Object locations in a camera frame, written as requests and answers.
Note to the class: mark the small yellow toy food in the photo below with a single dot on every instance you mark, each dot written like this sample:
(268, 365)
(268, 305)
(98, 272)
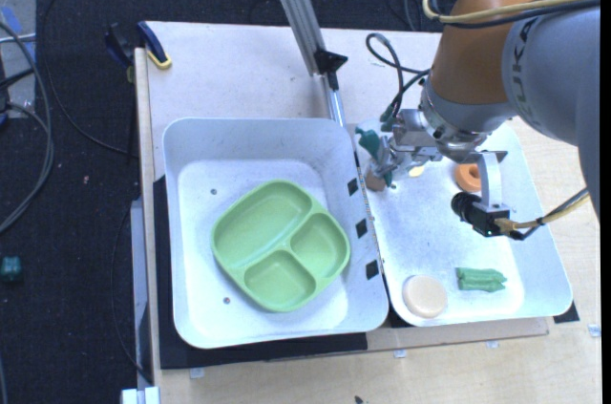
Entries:
(416, 172)

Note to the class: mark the thin black and white rod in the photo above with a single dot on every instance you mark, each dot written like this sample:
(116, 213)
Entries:
(337, 106)

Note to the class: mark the beige round biscuit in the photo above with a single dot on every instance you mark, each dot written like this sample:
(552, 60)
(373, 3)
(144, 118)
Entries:
(425, 295)

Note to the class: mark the brown toy food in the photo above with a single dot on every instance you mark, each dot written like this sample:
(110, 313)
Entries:
(373, 182)

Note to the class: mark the green divided plate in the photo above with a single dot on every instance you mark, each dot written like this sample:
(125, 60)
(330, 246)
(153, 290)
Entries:
(280, 245)

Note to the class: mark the dark green toy vegetable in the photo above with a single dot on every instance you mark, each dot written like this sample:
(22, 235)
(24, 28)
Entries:
(366, 140)

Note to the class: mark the white plastic tray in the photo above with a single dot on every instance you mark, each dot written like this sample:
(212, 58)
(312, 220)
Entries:
(429, 240)
(200, 297)

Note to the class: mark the orange doughnut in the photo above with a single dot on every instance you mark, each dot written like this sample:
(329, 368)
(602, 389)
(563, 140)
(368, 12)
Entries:
(465, 180)

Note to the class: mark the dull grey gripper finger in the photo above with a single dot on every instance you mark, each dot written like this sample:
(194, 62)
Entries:
(383, 156)
(398, 165)

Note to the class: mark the black cylinder on white bracket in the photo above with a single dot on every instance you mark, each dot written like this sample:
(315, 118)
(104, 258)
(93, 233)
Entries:
(489, 218)

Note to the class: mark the pale wood board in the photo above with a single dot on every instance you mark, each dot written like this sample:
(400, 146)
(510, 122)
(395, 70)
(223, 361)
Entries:
(238, 77)

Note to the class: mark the light green toy vegetable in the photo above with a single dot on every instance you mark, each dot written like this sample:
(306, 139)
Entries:
(478, 280)

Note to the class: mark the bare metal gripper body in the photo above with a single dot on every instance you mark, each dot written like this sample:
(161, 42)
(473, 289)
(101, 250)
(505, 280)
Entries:
(415, 137)

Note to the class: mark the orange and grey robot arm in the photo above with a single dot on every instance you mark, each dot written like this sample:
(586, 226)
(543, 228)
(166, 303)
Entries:
(534, 58)

